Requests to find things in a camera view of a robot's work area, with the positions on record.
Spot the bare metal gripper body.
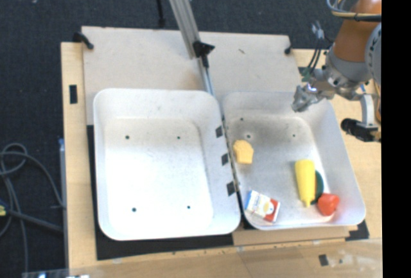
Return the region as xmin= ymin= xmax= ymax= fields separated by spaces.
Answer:
xmin=307 ymin=69 xmax=366 ymax=101

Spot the white plastic tray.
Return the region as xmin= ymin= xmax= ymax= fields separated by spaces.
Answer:
xmin=221 ymin=91 xmax=367 ymax=232
xmin=92 ymin=87 xmax=242 ymax=242

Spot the yellow squeeze bottle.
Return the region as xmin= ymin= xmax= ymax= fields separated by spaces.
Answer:
xmin=294 ymin=159 xmax=317 ymax=208

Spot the dark green round disc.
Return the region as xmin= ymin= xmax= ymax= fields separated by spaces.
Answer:
xmin=313 ymin=170 xmax=326 ymax=202

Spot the white and red carton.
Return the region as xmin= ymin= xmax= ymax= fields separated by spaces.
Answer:
xmin=243 ymin=189 xmax=281 ymax=223

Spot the pale flat board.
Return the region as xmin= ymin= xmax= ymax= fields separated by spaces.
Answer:
xmin=81 ymin=25 xmax=359 ymax=247

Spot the black cylinder on white bracket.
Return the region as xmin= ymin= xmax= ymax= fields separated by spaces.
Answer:
xmin=340 ymin=93 xmax=382 ymax=143

